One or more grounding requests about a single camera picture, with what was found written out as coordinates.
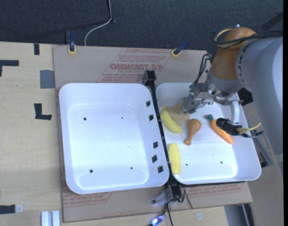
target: tray hole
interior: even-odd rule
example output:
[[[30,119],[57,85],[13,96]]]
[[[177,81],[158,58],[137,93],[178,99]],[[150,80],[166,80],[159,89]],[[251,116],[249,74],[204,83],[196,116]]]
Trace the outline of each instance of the tray hole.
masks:
[[[154,156],[152,157],[152,163],[155,163],[156,160],[157,160],[157,156],[154,155]]]
[[[158,167],[157,170],[158,170],[158,173],[161,173],[162,171],[164,171],[163,166]]]

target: white cable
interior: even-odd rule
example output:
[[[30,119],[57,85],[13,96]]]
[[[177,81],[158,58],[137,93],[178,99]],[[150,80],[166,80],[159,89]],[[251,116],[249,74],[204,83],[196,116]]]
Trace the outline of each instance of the white cable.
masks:
[[[87,46],[87,45],[86,45],[86,40],[87,40],[88,35],[89,35],[91,32],[95,31],[95,30],[98,29],[98,28],[104,27],[104,26],[106,26],[107,24],[109,24],[109,23],[111,22],[111,20],[112,20],[112,11],[111,11],[111,3],[110,3],[110,0],[108,0],[108,4],[109,4],[110,19],[109,19],[106,23],[104,23],[104,24],[102,24],[102,25],[100,25],[100,26],[98,26],[98,27],[96,27],[96,28],[93,28],[92,30],[90,30],[90,31],[87,33],[87,35],[85,36],[85,39],[84,39],[84,44],[85,44],[85,46]]]

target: brown drumstick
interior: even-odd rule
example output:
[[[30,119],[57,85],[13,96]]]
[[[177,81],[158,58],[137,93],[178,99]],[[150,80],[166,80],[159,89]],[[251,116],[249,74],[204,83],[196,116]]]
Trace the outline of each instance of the brown drumstick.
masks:
[[[184,144],[186,145],[191,145],[191,140],[192,137],[196,132],[198,132],[201,128],[201,122],[197,119],[191,119],[188,122],[188,129],[189,129],[189,134],[188,137],[184,140]]]

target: blue clamp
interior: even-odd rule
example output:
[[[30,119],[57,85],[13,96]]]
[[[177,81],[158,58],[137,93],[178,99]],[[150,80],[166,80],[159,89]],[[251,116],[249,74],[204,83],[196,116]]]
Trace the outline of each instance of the blue clamp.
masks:
[[[76,44],[74,43],[74,41],[75,41],[75,32],[74,32],[74,30],[70,30],[69,33],[70,33],[69,34],[69,43],[68,43],[67,49],[68,49],[68,53],[73,55],[77,51]]]
[[[181,51],[189,45],[189,42],[183,42],[178,48],[175,48],[171,51],[171,56],[176,58],[180,55]]]

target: yellow corn cob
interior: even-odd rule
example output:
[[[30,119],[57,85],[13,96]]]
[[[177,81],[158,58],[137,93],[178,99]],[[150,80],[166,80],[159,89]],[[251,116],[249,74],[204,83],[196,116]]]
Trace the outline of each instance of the yellow corn cob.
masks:
[[[179,174],[181,172],[181,155],[176,143],[169,144],[168,153],[172,173],[175,175]]]

